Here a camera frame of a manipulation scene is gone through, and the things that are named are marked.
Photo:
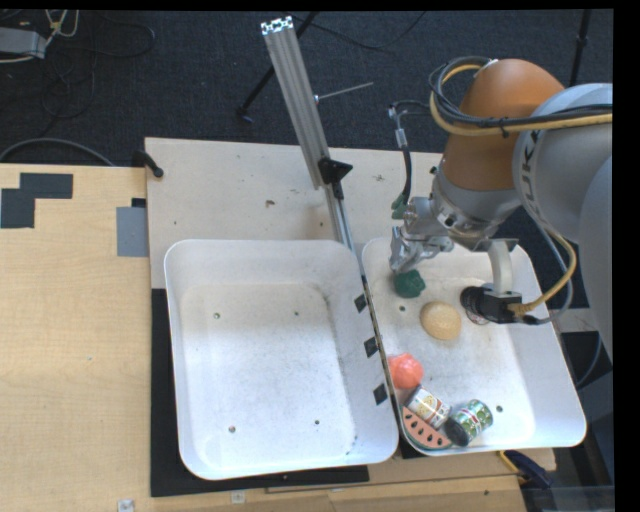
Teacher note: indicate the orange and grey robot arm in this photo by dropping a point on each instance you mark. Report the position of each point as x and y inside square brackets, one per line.
[550, 165]

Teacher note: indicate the red watermelon slice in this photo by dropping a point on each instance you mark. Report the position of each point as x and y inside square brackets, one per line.
[420, 434]

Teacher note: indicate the green and white can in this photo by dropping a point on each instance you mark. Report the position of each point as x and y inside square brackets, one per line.
[472, 417]

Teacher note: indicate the white plastic tray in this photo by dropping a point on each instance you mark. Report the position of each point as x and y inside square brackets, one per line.
[480, 360]
[270, 360]

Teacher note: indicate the white and red can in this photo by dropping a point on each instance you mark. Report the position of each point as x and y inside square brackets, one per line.
[427, 406]

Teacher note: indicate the beige round bread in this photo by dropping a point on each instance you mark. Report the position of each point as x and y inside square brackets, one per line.
[441, 321]

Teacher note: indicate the orange round toy fruit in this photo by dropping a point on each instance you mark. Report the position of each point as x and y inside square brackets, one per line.
[405, 371]

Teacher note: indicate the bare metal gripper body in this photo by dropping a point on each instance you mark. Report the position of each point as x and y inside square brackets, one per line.
[421, 222]

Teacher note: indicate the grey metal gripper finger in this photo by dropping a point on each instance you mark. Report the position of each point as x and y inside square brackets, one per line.
[398, 255]
[418, 254]

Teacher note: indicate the black cylinder on white bracket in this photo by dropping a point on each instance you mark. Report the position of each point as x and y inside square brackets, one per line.
[492, 300]

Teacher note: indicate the pale wood board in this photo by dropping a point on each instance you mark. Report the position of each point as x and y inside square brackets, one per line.
[225, 190]

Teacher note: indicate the green broccoli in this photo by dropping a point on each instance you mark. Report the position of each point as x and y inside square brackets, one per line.
[410, 285]

